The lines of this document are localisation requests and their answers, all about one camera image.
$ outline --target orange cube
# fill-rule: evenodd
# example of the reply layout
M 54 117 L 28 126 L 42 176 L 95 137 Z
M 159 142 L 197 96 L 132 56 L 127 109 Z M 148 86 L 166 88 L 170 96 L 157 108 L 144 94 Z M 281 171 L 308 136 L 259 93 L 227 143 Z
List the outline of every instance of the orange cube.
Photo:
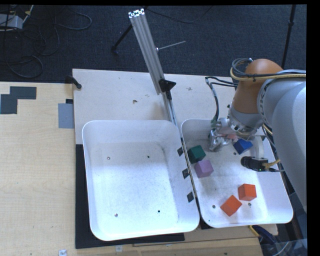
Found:
M 251 201 L 257 197 L 256 186 L 253 184 L 242 184 L 238 187 L 240 200 Z
M 240 206 L 242 206 L 242 203 L 234 195 L 231 195 L 220 208 L 230 217 Z

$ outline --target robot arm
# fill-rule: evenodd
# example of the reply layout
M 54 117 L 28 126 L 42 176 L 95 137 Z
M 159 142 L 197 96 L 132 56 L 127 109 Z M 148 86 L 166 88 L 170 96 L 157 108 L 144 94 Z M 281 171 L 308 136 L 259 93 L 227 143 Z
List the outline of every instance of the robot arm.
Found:
M 236 66 L 247 63 L 245 71 L 238 72 Z M 230 74 L 239 83 L 228 117 L 213 125 L 210 149 L 221 150 L 232 136 L 253 141 L 263 126 L 272 135 L 277 156 L 307 212 L 306 72 L 283 70 L 267 59 L 237 59 Z

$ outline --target metal pole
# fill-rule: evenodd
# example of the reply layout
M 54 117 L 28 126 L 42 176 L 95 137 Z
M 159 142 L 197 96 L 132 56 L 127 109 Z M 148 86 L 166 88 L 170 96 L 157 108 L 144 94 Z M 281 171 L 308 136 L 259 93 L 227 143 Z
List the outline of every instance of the metal pole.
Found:
M 146 66 L 149 70 L 155 91 L 158 95 L 162 94 L 168 116 L 170 120 L 177 125 L 175 112 L 171 101 L 170 90 L 163 91 L 160 86 L 160 80 L 164 80 L 165 75 L 160 64 L 157 48 L 155 47 L 144 9 L 142 8 L 129 12 L 129 19 L 140 45 L 140 49 L 142 51 Z

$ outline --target purple cube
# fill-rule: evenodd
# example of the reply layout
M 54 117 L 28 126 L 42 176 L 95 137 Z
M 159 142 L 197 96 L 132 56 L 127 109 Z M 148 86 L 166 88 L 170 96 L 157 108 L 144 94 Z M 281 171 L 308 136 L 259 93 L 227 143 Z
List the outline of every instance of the purple cube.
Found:
M 201 160 L 197 162 L 194 165 L 194 169 L 198 178 L 207 177 L 214 171 L 210 160 Z

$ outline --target dark carpet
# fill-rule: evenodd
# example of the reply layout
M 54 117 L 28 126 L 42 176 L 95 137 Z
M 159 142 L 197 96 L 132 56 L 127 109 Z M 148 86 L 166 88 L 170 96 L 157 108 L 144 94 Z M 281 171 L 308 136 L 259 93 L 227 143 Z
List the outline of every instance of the dark carpet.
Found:
M 291 4 L 150 5 L 145 15 L 156 47 L 185 41 L 159 51 L 165 74 L 229 76 L 237 58 L 306 70 L 307 5 L 294 6 L 293 16 Z M 133 29 L 111 51 L 128 12 L 143 5 L 34 5 L 30 15 L 31 5 L 9 7 L 25 21 L 22 29 L 0 21 L 0 81 L 63 83 L 72 69 L 148 72 Z

